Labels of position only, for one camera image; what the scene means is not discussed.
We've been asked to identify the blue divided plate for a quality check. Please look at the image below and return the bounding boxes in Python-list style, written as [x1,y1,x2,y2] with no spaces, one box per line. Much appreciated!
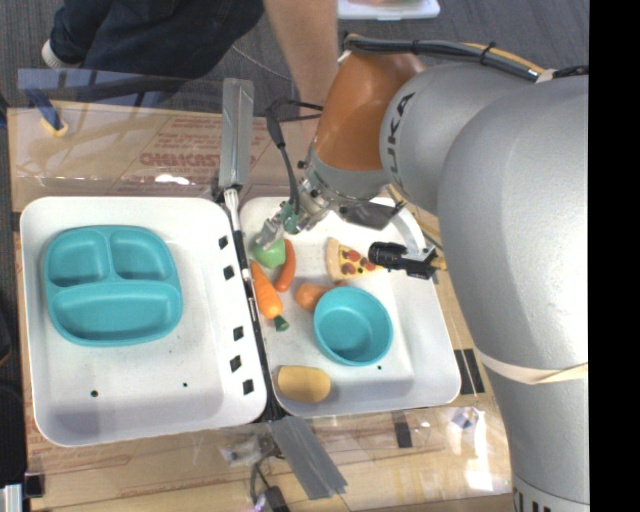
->
[42,224,184,348]

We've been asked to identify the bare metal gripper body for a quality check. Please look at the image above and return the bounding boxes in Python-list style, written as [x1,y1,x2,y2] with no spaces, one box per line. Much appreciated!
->
[278,173,347,236]

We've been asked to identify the black cylinder on white bracket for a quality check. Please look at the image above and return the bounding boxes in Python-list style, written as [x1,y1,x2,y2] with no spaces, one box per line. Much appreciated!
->
[367,207,439,281]

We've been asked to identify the blue bowl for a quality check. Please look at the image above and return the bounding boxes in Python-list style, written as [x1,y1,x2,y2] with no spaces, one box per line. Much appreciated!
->
[312,285,395,367]

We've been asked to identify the toy pizza slice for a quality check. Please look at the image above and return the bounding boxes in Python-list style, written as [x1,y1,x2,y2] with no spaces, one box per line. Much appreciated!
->
[324,236,387,287]

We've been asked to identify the orange toy croissant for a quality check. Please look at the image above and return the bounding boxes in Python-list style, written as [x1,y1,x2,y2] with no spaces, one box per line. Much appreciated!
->
[294,282,335,313]

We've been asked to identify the person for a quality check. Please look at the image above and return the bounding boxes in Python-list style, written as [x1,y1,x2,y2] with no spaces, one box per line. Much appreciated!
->
[41,0,266,81]

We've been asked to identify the yellow toy potato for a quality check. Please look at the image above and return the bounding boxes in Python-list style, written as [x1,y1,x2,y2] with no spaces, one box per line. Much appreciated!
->
[276,364,333,405]

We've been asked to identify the brown cardboard board red print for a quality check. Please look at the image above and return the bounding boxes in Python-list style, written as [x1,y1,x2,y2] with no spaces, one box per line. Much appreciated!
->
[6,99,514,512]

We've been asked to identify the white plastic tray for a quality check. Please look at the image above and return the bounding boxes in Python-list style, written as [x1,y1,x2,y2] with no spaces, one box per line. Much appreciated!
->
[238,195,462,420]
[19,195,268,448]

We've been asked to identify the green toy apple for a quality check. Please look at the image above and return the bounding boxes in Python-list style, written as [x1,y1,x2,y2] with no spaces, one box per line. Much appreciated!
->
[249,234,288,271]

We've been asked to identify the orange toy sausage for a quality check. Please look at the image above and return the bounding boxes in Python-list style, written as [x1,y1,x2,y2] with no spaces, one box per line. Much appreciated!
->
[272,237,298,294]

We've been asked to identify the orange toy carrot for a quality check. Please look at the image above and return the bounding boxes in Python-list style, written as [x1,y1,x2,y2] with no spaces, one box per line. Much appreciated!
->
[249,260,291,333]

